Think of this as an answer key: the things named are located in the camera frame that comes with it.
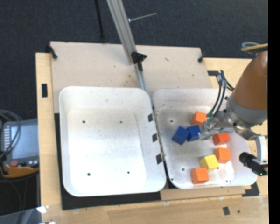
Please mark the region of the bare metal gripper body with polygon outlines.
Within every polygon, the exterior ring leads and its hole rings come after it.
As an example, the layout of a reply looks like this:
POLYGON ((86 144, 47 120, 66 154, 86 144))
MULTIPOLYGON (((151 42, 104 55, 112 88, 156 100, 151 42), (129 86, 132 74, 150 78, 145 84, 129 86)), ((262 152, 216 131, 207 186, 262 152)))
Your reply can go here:
POLYGON ((252 126, 241 120, 239 116, 231 110, 219 111, 215 116, 215 121, 214 127, 233 127, 233 132, 245 140, 256 139, 256 133, 251 129, 252 126))

